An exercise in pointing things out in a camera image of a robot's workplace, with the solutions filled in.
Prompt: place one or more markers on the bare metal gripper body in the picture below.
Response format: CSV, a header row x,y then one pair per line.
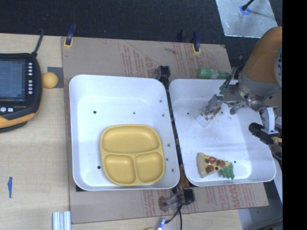
x,y
247,97

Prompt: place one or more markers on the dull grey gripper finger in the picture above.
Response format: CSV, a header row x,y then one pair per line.
x,y
213,103
236,107

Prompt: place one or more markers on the white carton with orange print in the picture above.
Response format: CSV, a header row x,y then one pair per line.
x,y
204,120

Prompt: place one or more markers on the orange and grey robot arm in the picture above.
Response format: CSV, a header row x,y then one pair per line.
x,y
261,61

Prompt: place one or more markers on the green bottle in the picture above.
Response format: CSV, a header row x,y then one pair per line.
x,y
208,73

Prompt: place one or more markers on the white plastic tray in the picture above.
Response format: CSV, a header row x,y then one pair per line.
x,y
115,99
220,140

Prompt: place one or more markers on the thin black rod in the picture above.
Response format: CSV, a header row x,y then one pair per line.
x,y
173,126

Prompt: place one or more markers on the toy pizza slice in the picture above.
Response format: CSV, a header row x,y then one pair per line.
x,y
206,165

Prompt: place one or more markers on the green toy grapes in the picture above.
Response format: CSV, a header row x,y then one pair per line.
x,y
227,172

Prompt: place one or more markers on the yellow divided plate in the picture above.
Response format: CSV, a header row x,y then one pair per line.
x,y
132,152

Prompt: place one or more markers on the brown cardboard board red print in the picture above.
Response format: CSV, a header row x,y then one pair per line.
x,y
100,56

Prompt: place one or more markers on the yellow green round thing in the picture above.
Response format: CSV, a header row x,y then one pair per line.
x,y
149,228

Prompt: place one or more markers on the yellow round fruit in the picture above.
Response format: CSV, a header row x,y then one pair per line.
x,y
50,80

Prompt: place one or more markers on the black cylinder on white bracket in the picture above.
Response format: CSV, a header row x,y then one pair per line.
x,y
260,130

